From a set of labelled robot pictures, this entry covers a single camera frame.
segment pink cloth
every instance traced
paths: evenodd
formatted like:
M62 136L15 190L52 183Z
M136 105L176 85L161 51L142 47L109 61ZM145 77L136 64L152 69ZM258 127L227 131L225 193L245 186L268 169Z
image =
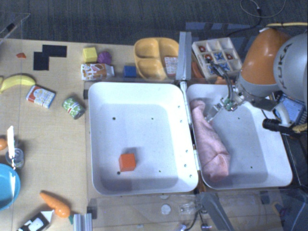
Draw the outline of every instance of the pink cloth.
M220 181L229 174L230 155L218 134L204 118L205 103L193 100L190 107L202 175L212 182Z

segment blue block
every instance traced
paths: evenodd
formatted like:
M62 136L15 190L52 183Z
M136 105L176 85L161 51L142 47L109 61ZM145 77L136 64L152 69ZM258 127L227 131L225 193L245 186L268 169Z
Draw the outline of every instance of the blue block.
M124 66L123 77L136 78L137 77L136 67L135 66Z

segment orange ball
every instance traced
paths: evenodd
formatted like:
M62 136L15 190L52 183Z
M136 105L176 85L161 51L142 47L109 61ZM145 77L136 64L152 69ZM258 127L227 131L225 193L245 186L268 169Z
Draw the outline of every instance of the orange ball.
M8 146L8 143L5 139L0 138L0 151L5 149Z

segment blue plate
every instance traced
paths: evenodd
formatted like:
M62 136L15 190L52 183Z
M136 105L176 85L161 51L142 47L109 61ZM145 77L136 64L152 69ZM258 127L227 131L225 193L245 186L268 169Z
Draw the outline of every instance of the blue plate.
M0 164L0 189L0 210L4 210L15 201L20 191L17 172L5 164Z

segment yellow banana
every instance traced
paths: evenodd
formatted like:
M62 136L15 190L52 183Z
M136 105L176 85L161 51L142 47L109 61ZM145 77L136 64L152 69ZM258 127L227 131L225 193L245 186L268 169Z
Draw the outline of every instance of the yellow banana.
M27 75L14 75L8 77L3 81L0 93L16 85L33 86L35 85L35 80Z

